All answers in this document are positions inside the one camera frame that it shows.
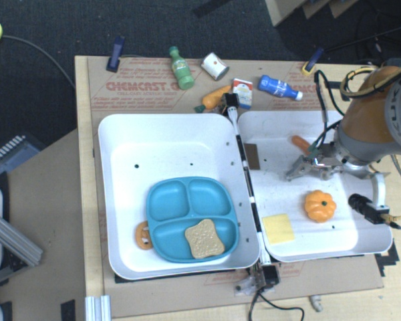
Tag blue divided plate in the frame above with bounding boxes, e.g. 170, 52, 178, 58
146, 176, 240, 264

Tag green bottle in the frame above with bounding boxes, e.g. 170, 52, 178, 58
168, 45, 195, 91

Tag orange pretzel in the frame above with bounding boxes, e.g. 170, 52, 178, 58
135, 221, 154, 251

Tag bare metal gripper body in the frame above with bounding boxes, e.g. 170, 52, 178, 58
302, 142, 372, 181

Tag yellow cheese slice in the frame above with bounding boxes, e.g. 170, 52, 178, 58
261, 213, 296, 245

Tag white plastic tray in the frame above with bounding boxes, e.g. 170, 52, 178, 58
237, 110, 394, 263
98, 113, 262, 281

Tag orange pumpkin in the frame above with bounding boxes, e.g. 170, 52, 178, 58
304, 189, 338, 223

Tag blue bottle white cap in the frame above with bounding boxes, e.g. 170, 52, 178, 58
257, 74, 304, 102

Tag white can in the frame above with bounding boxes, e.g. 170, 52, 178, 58
200, 51, 230, 82

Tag thin black and white rod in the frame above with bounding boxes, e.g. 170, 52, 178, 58
227, 106, 272, 265

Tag black cylinder on white bracket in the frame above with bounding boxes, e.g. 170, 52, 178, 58
348, 172, 391, 225

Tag brown cardboard board red print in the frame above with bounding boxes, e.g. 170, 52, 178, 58
86, 56, 385, 319

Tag orange sausage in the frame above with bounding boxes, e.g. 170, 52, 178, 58
291, 134, 312, 154

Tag black block with thin wires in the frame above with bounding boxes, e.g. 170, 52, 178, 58
259, 264, 282, 288
221, 92, 239, 109

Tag tan bread slice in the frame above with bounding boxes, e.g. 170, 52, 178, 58
184, 218, 226, 259

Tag white and orange carton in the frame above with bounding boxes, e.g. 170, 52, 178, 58
232, 78, 254, 110

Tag orange carrot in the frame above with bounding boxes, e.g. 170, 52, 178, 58
193, 84, 233, 114

